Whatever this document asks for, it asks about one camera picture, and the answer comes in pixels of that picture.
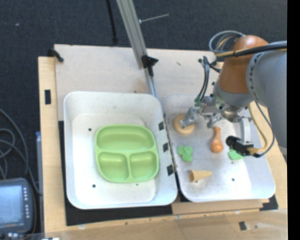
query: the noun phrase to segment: screen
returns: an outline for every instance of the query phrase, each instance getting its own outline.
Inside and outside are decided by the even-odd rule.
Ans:
[[[0,186],[0,228],[23,226],[22,186]]]

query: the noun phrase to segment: wooden table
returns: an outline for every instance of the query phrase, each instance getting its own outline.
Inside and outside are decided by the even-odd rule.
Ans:
[[[122,60],[128,60],[128,63],[134,67],[134,57],[130,48],[92,46],[85,46],[84,48],[97,49],[98,56],[106,58],[108,61],[121,57]],[[127,53],[127,56],[121,56],[122,53]],[[159,94],[166,96],[169,91],[173,94],[176,90],[180,90],[180,88],[177,89],[177,86],[168,88],[167,83],[171,83],[171,81],[178,85],[183,82],[181,88],[183,93],[196,92],[196,90],[193,91],[191,88],[190,90],[187,89],[187,84],[193,86],[193,81],[198,81],[198,76],[195,75],[197,69],[191,71],[191,68],[197,67],[198,55],[200,54],[201,57],[204,52],[148,49],[148,54],[158,58],[161,62],[160,65],[155,66],[155,82]],[[276,183],[275,197],[278,203],[278,210],[260,211],[259,209],[262,208],[263,204],[269,202],[267,199],[207,203],[180,202],[180,200],[176,199],[172,204],[173,214],[168,216],[111,220],[67,226],[58,129],[58,103],[60,102],[57,95],[56,63],[59,62],[56,62],[54,57],[38,58],[44,231],[46,233],[66,236],[66,239],[78,239],[77,237],[82,235],[86,235],[84,239],[96,239],[96,236],[105,237],[104,239],[113,239],[117,234],[122,236],[121,239],[131,239],[132,233],[139,234],[136,239],[172,239],[172,237],[173,239],[202,239],[202,234],[212,238],[213,236],[217,237],[220,232],[223,232],[224,236],[228,236],[229,239],[234,239],[235,236],[238,237],[241,234],[242,237],[247,237],[250,233],[252,236],[258,234],[264,236],[267,234],[269,236],[268,239],[271,239],[272,235],[277,236],[275,239],[285,239],[288,228],[287,164],[279,151],[277,143],[267,154],[267,160]],[[157,70],[157,67],[164,68],[164,70]],[[190,80],[188,83],[185,82],[187,79],[182,75],[184,70],[187,69],[188,72],[186,74],[194,74],[190,76],[190,79],[193,81]],[[146,92],[147,90],[143,85],[144,83],[141,83],[140,92]],[[51,102],[47,104],[46,93],[48,90],[50,91]],[[261,115],[257,113],[256,118],[261,122],[263,120]],[[271,132],[265,124],[261,125],[261,127],[264,128],[267,136],[271,136]],[[248,222],[252,223],[252,221],[255,225],[247,226]],[[263,225],[262,221],[267,221],[270,229],[273,227],[273,230],[270,230],[268,226],[269,232],[267,232],[268,229],[261,226]],[[239,222],[245,222],[246,230],[242,230],[242,227],[240,228]]]

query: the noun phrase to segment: black floor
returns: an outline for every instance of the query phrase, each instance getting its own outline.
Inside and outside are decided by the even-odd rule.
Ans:
[[[118,45],[129,47],[116,1],[110,3]],[[141,24],[147,48],[207,50],[210,38],[224,30],[268,42],[287,40],[288,0],[134,0],[134,4],[140,19],[169,14]],[[0,108],[24,135],[35,180],[38,56],[46,56],[54,44],[110,46],[112,41],[106,0],[0,0]],[[13,128],[1,114],[0,128]],[[25,151],[18,136],[16,146]],[[15,151],[6,160],[8,178],[24,177],[24,162]]]

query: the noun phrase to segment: white tray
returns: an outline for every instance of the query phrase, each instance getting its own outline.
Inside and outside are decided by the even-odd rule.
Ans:
[[[149,94],[75,91],[64,99],[66,193],[79,209],[163,206],[177,197],[175,174],[158,99]],[[96,131],[109,124],[138,124],[150,129],[159,154],[155,178],[138,183],[106,181],[98,171],[94,153]]]
[[[167,129],[171,141],[176,172],[181,192],[192,202],[210,202],[226,200],[267,199],[275,193],[275,182],[265,156],[255,158],[247,156],[241,160],[230,160],[229,147],[226,145],[228,136],[241,137],[239,123],[227,120],[219,121],[216,126],[221,128],[221,139],[224,149],[221,153],[210,150],[210,141],[214,130],[207,127],[207,120],[200,116],[195,123],[194,132],[181,135],[174,129],[176,116],[185,114],[194,105],[195,96],[172,95],[164,102]],[[251,122],[251,140],[255,147],[261,147],[255,125]],[[185,162],[178,155],[178,146],[192,146],[193,160]],[[212,171],[212,176],[190,182],[190,170]]]

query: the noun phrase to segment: divided green plate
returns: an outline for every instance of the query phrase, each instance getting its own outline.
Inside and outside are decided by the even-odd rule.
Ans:
[[[98,170],[109,182],[144,182],[159,171],[155,137],[138,124],[101,127],[95,134],[94,150]]]

